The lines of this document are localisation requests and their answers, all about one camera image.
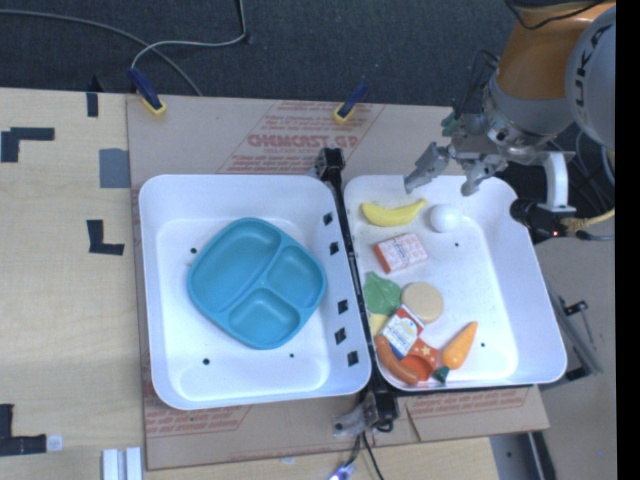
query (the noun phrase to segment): blue plate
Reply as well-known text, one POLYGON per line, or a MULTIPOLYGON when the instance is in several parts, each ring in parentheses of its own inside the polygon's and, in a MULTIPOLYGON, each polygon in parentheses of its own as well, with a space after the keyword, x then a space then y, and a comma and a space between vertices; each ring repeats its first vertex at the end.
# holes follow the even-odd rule
POLYGON ((196 307, 257 349, 276 348, 293 338, 320 304, 326 286, 322 266, 307 249, 253 217, 218 233, 187 277, 196 307))

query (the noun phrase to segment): toy banana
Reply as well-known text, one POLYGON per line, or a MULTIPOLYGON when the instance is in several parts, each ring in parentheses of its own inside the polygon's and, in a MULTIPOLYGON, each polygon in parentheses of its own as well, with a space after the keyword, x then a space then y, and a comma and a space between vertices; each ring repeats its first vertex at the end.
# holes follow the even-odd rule
POLYGON ((391 227, 403 226, 411 222, 425 204, 427 204, 425 199, 419 199, 415 203, 406 206, 385 208, 375 203, 365 202, 360 205, 360 209, 371 224, 391 227))

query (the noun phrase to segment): cardboard box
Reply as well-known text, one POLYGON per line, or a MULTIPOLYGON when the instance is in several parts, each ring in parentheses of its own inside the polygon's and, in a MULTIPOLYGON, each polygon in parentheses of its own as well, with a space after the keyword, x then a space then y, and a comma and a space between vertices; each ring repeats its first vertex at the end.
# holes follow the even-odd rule
MULTIPOLYGON (((159 174, 304 174, 321 148, 341 148, 343 182, 363 174, 408 174, 441 137, 447 108, 358 104, 343 125, 335 102, 165 96, 152 115, 127 99, 131 195, 144 376, 147 468, 150 470, 349 450, 351 436, 334 436, 332 419, 358 396, 180 411, 163 404, 151 383, 138 192, 159 174)), ((460 174, 451 165, 448 174, 460 174)), ((373 432, 374 446, 527 432, 548 427, 538 388, 441 392, 398 398, 390 433, 373 432)))

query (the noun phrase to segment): white ball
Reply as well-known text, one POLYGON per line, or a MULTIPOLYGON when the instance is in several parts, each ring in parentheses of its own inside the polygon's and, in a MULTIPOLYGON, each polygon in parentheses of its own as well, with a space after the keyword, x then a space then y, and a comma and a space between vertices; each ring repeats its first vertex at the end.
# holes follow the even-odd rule
POLYGON ((433 229, 438 233, 446 233, 460 224, 462 212, 452 204, 437 204, 431 208, 429 219, 433 229))

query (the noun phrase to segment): toy carrot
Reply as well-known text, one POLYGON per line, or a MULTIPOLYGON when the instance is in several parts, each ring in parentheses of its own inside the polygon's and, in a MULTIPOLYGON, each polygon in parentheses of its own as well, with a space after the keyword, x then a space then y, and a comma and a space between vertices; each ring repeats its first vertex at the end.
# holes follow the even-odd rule
POLYGON ((451 370, 460 368, 467 359, 471 344, 478 330, 478 322, 471 322, 462 329, 442 351, 442 364, 451 370))

